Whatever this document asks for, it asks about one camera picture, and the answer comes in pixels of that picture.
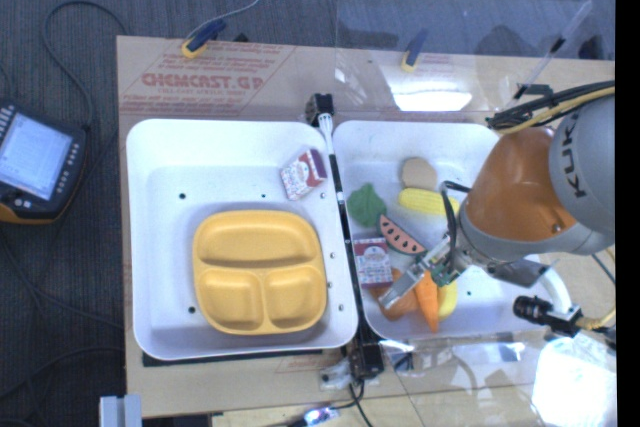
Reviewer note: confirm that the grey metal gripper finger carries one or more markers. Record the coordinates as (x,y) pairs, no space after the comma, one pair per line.
(397,287)

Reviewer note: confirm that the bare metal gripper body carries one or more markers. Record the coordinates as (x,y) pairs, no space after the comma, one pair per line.
(439,256)

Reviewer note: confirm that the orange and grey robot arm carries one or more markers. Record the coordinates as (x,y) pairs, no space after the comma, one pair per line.
(530,195)

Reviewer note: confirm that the orange round fruit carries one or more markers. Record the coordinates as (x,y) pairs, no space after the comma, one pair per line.
(400,309)

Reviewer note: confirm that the orange carrot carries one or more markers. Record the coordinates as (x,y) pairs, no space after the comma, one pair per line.
(429,302)

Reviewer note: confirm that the red and white carton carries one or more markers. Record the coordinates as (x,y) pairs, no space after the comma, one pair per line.
(372,262)
(302,175)

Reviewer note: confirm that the yellow banana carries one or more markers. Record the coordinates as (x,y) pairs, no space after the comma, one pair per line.
(447,300)

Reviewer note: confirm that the red watermelon slice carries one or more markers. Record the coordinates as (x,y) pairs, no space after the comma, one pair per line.
(397,237)

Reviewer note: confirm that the yellow corn cob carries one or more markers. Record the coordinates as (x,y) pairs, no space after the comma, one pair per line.
(422,201)

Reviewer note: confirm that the brown biscuit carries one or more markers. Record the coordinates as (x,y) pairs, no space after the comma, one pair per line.
(419,174)

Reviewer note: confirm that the green broccoli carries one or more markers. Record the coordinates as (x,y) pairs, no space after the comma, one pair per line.
(366,206)

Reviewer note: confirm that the thin black and white rod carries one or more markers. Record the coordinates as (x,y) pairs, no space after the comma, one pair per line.
(340,185)

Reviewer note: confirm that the white plastic tray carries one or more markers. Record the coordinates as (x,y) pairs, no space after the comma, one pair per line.
(165,155)
(380,150)

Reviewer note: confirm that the yellow divided plate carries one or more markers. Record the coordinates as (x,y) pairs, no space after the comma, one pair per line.
(260,270)

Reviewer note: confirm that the brown cardboard board red print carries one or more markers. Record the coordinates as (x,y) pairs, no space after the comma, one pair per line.
(210,80)

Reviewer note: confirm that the black cylinder on white bracket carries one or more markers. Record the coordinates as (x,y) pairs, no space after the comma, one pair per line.
(545,312)

